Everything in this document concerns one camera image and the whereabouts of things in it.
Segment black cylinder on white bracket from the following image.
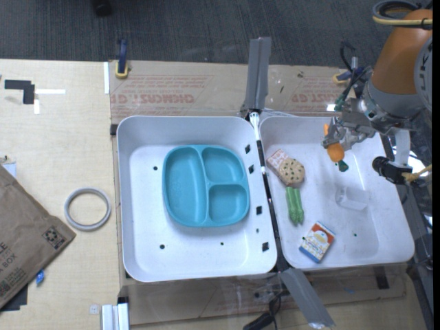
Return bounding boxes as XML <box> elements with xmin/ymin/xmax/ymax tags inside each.
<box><xmin>371</xmin><ymin>128</ymin><xmax>414</xmax><ymax>186</ymax></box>

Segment brown cardboard board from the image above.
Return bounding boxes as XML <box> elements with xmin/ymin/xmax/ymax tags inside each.
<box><xmin>108</xmin><ymin>59</ymin><xmax>417</xmax><ymax>326</ymax></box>

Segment orange carrot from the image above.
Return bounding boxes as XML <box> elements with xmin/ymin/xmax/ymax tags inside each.
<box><xmin>322</xmin><ymin>123</ymin><xmax>349</xmax><ymax>173</ymax></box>

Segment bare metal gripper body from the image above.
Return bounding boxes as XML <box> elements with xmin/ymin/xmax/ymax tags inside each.
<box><xmin>335</xmin><ymin>96</ymin><xmax>402</xmax><ymax>140</ymax></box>

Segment clear plastic cup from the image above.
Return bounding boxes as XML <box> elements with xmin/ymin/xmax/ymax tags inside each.
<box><xmin>334</xmin><ymin>185</ymin><xmax>369</xmax><ymax>212</ymax></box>

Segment green asparagus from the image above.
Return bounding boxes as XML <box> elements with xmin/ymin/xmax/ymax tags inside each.
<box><xmin>285</xmin><ymin>185</ymin><xmax>306</xmax><ymax>226</ymax></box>

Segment white tape ring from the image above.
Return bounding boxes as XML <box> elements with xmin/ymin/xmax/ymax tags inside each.
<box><xmin>63</xmin><ymin>187</ymin><xmax>112</xmax><ymax>232</ymax></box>

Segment brown paper envelope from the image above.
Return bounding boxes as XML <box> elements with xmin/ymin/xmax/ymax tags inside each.
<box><xmin>0</xmin><ymin>162</ymin><xmax>77</xmax><ymax>311</ymax></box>

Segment blue divided plate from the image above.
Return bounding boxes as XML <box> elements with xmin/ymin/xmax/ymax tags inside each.
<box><xmin>162</xmin><ymin>144</ymin><xmax>251</xmax><ymax>228</ymax></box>

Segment beige chocolate chip cookie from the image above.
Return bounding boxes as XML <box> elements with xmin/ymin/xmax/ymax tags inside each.
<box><xmin>278</xmin><ymin>157</ymin><xmax>307</xmax><ymax>187</ymax></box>

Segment white plastic tray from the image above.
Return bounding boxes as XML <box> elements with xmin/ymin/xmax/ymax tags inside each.
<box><xmin>115</xmin><ymin>115</ymin><xmax>278</xmax><ymax>283</ymax></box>
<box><xmin>258</xmin><ymin>115</ymin><xmax>416</xmax><ymax>272</ymax></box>

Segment orange and white carton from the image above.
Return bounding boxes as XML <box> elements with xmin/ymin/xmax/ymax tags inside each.
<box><xmin>298</xmin><ymin>221</ymin><xmax>336</xmax><ymax>264</ymax></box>

